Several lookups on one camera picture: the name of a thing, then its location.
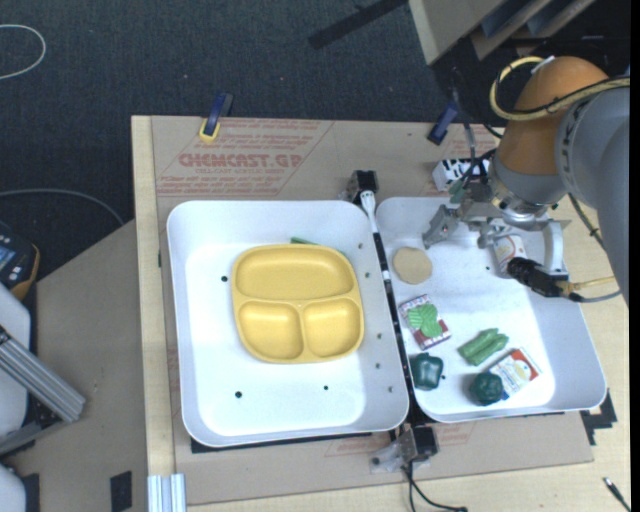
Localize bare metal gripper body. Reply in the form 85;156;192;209
456;182;550;233

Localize white and orange packet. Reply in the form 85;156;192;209
491;234;529;277

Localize tan round biscuit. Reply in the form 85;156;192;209
391;246;434;286

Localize black and white carton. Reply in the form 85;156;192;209
431;156;497;192

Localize thin black and white rod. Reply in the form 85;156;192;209
360;190;417;402

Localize white plastic tray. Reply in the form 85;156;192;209
374;195;608;424
165;199;411;448

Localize light green wavy leaf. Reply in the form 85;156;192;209
406;305;443;340

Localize light green toy beans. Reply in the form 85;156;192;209
457;327;511;368

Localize red and white packet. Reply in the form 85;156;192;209
397;294;452;351

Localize white and orange carton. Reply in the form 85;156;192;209
488;347;544;401

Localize yellow divided plate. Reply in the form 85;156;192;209
230;243;366;365

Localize brown cardboard board red print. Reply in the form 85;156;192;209
130;115;597;507

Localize black cylinder on white bracket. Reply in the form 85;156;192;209
506;219;572;299

